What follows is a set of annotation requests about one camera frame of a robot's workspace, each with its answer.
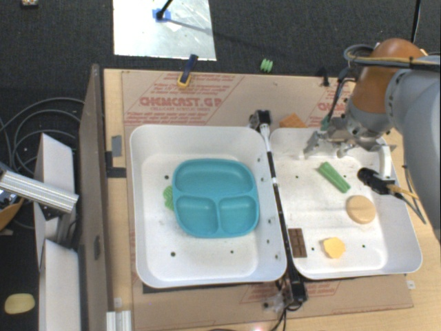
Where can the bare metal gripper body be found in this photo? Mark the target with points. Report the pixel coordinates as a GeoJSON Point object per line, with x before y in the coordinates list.
{"type": "Point", "coordinates": [344, 133]}

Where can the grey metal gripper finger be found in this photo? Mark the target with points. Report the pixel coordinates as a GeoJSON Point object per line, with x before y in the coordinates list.
{"type": "Point", "coordinates": [313, 145]}
{"type": "Point", "coordinates": [343, 149]}

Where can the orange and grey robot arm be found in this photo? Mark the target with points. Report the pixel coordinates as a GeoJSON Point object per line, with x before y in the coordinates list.
{"type": "Point", "coordinates": [410, 95]}

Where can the green celery stick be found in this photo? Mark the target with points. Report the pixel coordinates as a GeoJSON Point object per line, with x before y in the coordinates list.
{"type": "Point", "coordinates": [333, 177]}

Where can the orange waffle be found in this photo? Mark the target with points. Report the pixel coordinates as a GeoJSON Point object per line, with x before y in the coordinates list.
{"type": "Point", "coordinates": [292, 120]}

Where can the thin black and white rod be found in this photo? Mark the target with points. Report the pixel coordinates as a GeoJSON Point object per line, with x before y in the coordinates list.
{"type": "Point", "coordinates": [275, 185]}

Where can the beige round biscuit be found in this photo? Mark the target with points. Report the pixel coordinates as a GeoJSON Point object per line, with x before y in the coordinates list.
{"type": "Point", "coordinates": [360, 209]}

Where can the white plastic tray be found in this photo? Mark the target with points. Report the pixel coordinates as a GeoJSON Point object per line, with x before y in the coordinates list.
{"type": "Point", "coordinates": [327, 216]}
{"type": "Point", "coordinates": [193, 253]}

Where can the small green ribbed toy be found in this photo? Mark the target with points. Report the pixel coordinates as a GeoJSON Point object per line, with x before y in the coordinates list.
{"type": "Point", "coordinates": [267, 65]}

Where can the yellow cheese slice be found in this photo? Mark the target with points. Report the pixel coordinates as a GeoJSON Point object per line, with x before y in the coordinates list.
{"type": "Point", "coordinates": [333, 248]}

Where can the brown chocolate bar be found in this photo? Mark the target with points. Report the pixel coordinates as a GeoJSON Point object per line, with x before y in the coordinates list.
{"type": "Point", "coordinates": [297, 242]}

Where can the blue divided plate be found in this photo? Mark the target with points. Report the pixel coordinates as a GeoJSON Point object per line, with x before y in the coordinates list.
{"type": "Point", "coordinates": [213, 185]}

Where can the brown cardboard board red print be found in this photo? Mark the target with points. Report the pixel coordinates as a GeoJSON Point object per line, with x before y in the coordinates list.
{"type": "Point", "coordinates": [213, 98]}

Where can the green ridged toy vegetable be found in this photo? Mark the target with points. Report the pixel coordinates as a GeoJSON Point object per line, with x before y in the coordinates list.
{"type": "Point", "coordinates": [168, 198]}

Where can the pale yellow oval toy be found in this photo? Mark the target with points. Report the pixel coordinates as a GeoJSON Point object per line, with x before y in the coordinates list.
{"type": "Point", "coordinates": [19, 303]}

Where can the black cylinder on white bracket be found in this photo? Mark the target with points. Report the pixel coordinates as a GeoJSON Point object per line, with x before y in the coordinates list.
{"type": "Point", "coordinates": [372, 179]}

